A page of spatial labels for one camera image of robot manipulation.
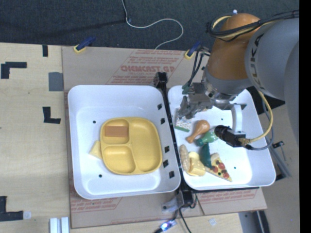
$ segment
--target wooden table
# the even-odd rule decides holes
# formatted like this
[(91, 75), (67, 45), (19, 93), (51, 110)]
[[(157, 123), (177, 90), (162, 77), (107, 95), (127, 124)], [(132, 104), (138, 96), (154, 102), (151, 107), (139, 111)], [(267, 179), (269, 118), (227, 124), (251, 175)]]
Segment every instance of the wooden table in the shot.
[[(0, 79), (0, 196), (6, 211), (31, 212), (30, 219), (0, 222), (0, 232), (49, 232), (52, 217), (70, 217), (64, 92), (49, 91), (48, 75), (62, 73), (61, 46), (0, 44), (0, 63), (27, 62)], [(44, 123), (43, 107), (59, 124)], [(210, 219), (215, 219), (212, 226)], [(163, 221), (72, 229), (73, 233), (154, 232)], [(237, 213), (186, 218), (192, 232), (242, 233)], [(170, 232), (187, 232), (181, 219)]]

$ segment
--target white tray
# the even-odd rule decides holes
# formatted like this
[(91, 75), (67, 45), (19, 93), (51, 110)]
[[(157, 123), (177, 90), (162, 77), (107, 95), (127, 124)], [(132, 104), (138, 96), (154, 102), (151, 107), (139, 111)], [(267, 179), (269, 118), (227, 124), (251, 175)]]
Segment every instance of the white tray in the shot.
[[(179, 187), (180, 172), (159, 90), (143, 85), (78, 85), (69, 91), (68, 104), (73, 181), (81, 197), (102, 199), (164, 193)], [(94, 141), (100, 139), (101, 125), (115, 117), (143, 117), (153, 122), (165, 165), (148, 174), (118, 175), (90, 155)]]
[[(183, 98), (182, 86), (174, 86), (168, 92), (170, 111), (175, 120), (176, 111), (180, 108)], [(252, 100), (247, 90), (240, 93), (232, 103), (245, 103), (247, 106), (242, 110), (242, 131), (247, 138), (254, 138), (263, 133), (261, 124)], [(222, 111), (216, 107), (205, 112), (199, 112), (191, 120), (192, 130), (198, 120), (205, 119), (210, 123), (211, 128), (217, 125), (232, 127), (231, 111)], [(200, 147), (186, 141), (186, 137), (192, 134), (174, 130), (178, 147), (185, 144), (188, 151), (198, 152)], [(253, 147), (266, 146), (264, 138), (251, 144)], [(232, 182), (220, 179), (212, 174), (206, 173), (202, 177), (195, 177), (183, 171), (186, 183), (195, 190), (216, 190), (231, 188), (247, 188), (271, 185), (276, 178), (274, 165), (268, 149), (246, 150), (245, 148), (233, 148), (224, 141), (218, 139), (209, 144), (210, 153), (218, 152), (224, 162)]]

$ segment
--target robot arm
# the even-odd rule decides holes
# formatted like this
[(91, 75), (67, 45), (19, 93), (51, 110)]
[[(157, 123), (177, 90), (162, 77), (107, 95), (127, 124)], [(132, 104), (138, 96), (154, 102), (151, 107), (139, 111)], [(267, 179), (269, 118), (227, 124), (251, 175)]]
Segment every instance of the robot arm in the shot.
[[(187, 96), (177, 116), (192, 118), (213, 106), (229, 110), (239, 93), (254, 86), (263, 99), (268, 95), (285, 101), (298, 142), (299, 10), (266, 20), (245, 13), (225, 15), (214, 19), (207, 30), (216, 40), (202, 81), (184, 86)], [(229, 144), (234, 139), (236, 147), (251, 142), (224, 127), (216, 127), (215, 133)]]

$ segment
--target white cable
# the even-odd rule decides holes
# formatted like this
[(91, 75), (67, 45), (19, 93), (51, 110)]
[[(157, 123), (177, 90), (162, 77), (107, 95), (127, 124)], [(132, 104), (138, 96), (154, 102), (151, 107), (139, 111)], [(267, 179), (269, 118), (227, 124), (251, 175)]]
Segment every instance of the white cable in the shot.
[(128, 18), (127, 18), (127, 10), (126, 10), (124, 1), (123, 1), (123, 0), (121, 0), (121, 1), (122, 1), (123, 9), (124, 9), (124, 11), (125, 11), (125, 20), (126, 20), (126, 23), (127, 23), (129, 26), (133, 27), (133, 28), (136, 28), (136, 29), (146, 29), (146, 28), (149, 28), (149, 27), (151, 27), (151, 26), (153, 26), (153, 25), (155, 25), (156, 23), (161, 22), (161, 21), (174, 21), (174, 22), (176, 22), (176, 23), (180, 26), (180, 28), (181, 28), (181, 34), (180, 34), (177, 38), (175, 38), (175, 39), (173, 39), (173, 40), (165, 41), (165, 42), (159, 44), (155, 49), (158, 49), (160, 46), (162, 46), (162, 45), (164, 45), (164, 44), (166, 44), (166, 43), (169, 43), (169, 42), (178, 40), (178, 39), (184, 34), (184, 28), (183, 28), (183, 26), (181, 25), (181, 23), (180, 23), (179, 21), (175, 20), (175, 19), (172, 19), (172, 18), (164, 18), (164, 19), (158, 20), (158, 21), (156, 21), (156, 22), (154, 22), (154, 23), (152, 23), (152, 24), (150, 24), (150, 25), (147, 25), (147, 26), (141, 26), (141, 27), (140, 27), (140, 26), (134, 26), (134, 25), (132, 25), (132, 24), (128, 21)]

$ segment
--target blue clamp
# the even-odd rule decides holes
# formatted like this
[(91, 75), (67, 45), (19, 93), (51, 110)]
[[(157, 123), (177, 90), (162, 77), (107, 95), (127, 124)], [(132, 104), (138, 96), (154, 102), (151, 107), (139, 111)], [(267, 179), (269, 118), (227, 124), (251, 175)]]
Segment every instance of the blue clamp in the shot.
[(86, 49), (87, 46), (92, 45), (92, 43), (96, 40), (96, 37), (89, 37), (87, 39), (85, 39), (84, 41), (82, 41), (80, 44), (78, 44), (77, 46), (73, 47), (73, 50), (76, 53), (81, 53), (82, 51), (84, 51)]
[(197, 41), (192, 48), (190, 48), (187, 52), (185, 52), (185, 58), (187, 60), (191, 59), (193, 57), (194, 52), (200, 47), (201, 42)]

